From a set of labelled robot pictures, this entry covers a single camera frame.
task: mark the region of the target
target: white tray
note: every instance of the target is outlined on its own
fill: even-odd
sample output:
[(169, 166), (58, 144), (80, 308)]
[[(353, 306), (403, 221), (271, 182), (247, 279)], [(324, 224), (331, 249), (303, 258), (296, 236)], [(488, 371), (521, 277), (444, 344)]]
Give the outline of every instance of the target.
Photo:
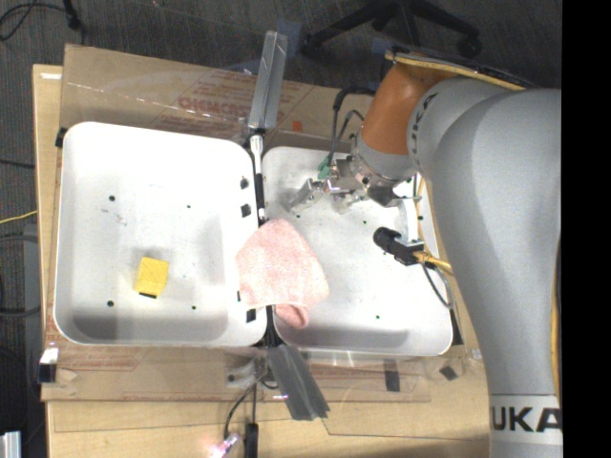
[[(249, 346), (234, 258), (257, 229), (250, 156), (233, 142), (81, 123), (63, 148), (54, 317), (85, 344)], [(242, 206), (252, 214), (242, 217)], [(143, 256), (169, 261), (157, 299)]]
[[(373, 242), (378, 227), (398, 230), (398, 208), (384, 208), (368, 200), (340, 215), (329, 197), (299, 217), (283, 207), (309, 177), (316, 179), (317, 166), (326, 154), (278, 147), (263, 157), (268, 216), (289, 220), (305, 237), (330, 288), (328, 299), (310, 310), (305, 329), (293, 329), (276, 319), (280, 336), (289, 344), (314, 351), (398, 356), (444, 353), (453, 339), (450, 312), (432, 291), (422, 267), (404, 266)], [(416, 215), (414, 209), (408, 213)], [(431, 275), (447, 299), (443, 282), (435, 273)]]

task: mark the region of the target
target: wooden table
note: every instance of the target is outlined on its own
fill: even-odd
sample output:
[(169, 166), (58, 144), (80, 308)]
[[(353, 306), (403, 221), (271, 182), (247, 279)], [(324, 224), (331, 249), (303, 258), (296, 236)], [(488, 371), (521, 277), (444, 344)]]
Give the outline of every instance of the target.
[[(34, 65), (32, 87), (36, 154), (41, 297), (43, 321), (52, 251), (55, 169), (54, 146), (59, 127), (62, 67)], [(481, 399), (485, 388), (467, 392)], [(406, 419), (404, 405), (351, 403), (354, 420)], [(226, 403), (193, 402), (81, 402), (46, 403), (49, 456), (92, 457), (205, 457), (207, 448), (221, 440)], [(408, 439), (392, 437), (331, 436), (321, 420), (296, 422), (286, 419), (284, 406), (262, 406), (260, 456), (262, 457), (469, 457), (488, 456), (488, 437), (481, 432), (487, 416), (472, 416), (478, 423), (472, 441)], [(426, 419), (426, 408), (422, 410)]]

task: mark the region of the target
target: dark gray floor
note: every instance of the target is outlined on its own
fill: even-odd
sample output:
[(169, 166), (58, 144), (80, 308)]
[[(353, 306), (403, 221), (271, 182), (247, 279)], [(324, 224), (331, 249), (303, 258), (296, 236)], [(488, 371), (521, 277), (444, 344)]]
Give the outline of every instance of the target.
[[(0, 13), (31, 0), (0, 0)], [(40, 0), (61, 5), (61, 0)], [(87, 28), (86, 44), (146, 56), (231, 68), (261, 55), (267, 30), (291, 39), (285, 78), (341, 87), (379, 81), (381, 52), (401, 39), (394, 25), (376, 32), (365, 25), (329, 41), (317, 59), (298, 44), (369, 0), (74, 0)], [(483, 65), (500, 68), (539, 86), (561, 86), (562, 0), (429, 0), (480, 29)], [(16, 18), (0, 29), (6, 34)], [(456, 54), (458, 36), (418, 22), (423, 47)], [(0, 160), (33, 164), (34, 63), (61, 64), (66, 42), (80, 36), (62, 13), (34, 10), (18, 32), (0, 43)], [(35, 209), (33, 169), (0, 163), (0, 219)], [(0, 224), (0, 237), (23, 231), (35, 218)], [(23, 307), (23, 247), (0, 245), (5, 307)], [(0, 319), (0, 346), (24, 357), (24, 325)], [(21, 424), (25, 386), (17, 363), (0, 357), (0, 430)]]

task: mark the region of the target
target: robotic arm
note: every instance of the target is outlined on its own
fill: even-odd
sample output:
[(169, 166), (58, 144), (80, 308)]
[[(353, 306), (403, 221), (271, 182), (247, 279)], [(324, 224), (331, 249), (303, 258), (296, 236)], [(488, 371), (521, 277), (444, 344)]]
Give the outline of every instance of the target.
[(327, 192), (337, 187), (347, 204), (369, 197), (390, 206), (394, 185), (415, 173), (430, 182), (485, 362), (491, 456), (561, 456), (561, 388), (551, 357), (560, 90), (510, 90), (395, 63), (351, 155), (334, 168)]

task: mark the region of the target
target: yellow cube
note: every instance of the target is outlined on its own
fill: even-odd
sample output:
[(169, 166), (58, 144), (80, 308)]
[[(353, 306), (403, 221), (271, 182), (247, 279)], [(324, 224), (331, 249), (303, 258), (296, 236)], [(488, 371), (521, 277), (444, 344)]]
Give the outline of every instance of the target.
[(169, 265), (167, 261), (143, 257), (137, 268), (134, 290), (141, 295), (156, 298), (168, 282)]

